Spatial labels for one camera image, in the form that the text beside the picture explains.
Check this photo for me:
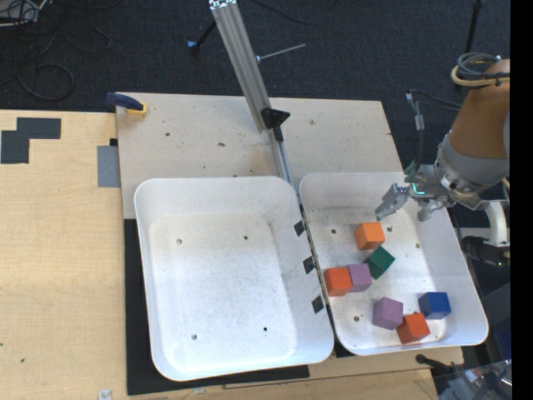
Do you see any white plastic tray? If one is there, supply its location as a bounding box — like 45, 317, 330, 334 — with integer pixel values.
133, 175, 336, 383
298, 171, 490, 357

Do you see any black cylinder on white bracket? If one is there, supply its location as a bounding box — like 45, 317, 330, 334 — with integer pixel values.
459, 200, 511, 267

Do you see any pale flat board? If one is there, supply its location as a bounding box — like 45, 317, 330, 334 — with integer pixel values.
114, 92, 405, 221

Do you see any green cube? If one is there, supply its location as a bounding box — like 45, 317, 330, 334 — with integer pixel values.
363, 245, 396, 280

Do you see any blue cube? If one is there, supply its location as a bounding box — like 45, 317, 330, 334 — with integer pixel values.
417, 291, 452, 321

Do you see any orange cube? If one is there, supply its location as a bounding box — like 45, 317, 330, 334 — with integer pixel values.
354, 221, 386, 252
322, 267, 354, 298
395, 312, 431, 346

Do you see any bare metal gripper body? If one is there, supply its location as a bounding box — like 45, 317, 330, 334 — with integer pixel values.
409, 163, 486, 211

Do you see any purple cube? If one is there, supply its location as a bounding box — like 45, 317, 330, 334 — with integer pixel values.
346, 262, 373, 293
371, 297, 405, 332

